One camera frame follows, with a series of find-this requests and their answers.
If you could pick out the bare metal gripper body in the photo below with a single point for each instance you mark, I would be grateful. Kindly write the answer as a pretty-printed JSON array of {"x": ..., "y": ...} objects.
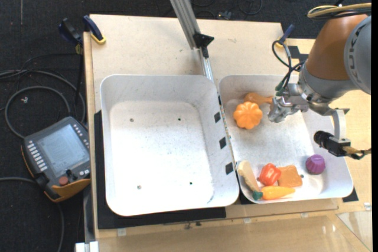
[{"x": 298, "y": 98}]

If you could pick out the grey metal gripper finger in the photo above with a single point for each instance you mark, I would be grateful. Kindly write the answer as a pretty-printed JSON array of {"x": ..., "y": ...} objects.
[
  {"x": 285, "y": 112},
  {"x": 273, "y": 113}
]

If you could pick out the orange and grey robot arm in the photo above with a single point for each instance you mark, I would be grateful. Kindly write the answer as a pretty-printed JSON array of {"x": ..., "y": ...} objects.
[{"x": 333, "y": 50}]

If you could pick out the brown toy chicken drumstick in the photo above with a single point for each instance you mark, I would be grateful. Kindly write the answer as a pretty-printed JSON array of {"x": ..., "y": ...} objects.
[{"x": 255, "y": 98}]

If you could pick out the orange toy pumpkin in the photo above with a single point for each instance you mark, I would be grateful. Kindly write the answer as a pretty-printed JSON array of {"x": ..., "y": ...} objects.
[{"x": 247, "y": 115}]

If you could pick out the white plastic tray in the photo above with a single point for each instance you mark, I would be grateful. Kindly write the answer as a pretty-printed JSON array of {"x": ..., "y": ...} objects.
[
  {"x": 277, "y": 144},
  {"x": 159, "y": 144}
]

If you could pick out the purple round toy vegetable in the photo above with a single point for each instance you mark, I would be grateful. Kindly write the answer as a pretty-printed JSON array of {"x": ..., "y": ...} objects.
[{"x": 315, "y": 164}]

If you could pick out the red toy bell pepper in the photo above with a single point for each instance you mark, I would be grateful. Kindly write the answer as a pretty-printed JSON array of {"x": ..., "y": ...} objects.
[{"x": 269, "y": 174}]

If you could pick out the orange toy bread slice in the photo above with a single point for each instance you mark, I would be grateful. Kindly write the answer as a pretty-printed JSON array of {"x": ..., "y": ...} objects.
[{"x": 291, "y": 177}]

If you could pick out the orange toy carrot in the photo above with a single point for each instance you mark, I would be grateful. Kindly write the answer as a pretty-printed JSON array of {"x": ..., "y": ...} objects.
[{"x": 276, "y": 192}]

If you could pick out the pale wood board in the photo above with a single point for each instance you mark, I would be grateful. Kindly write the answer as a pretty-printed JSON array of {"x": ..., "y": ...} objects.
[{"x": 147, "y": 47}]

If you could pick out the black cylinder on white bracket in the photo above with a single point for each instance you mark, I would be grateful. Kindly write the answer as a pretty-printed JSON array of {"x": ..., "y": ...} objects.
[{"x": 332, "y": 143}]

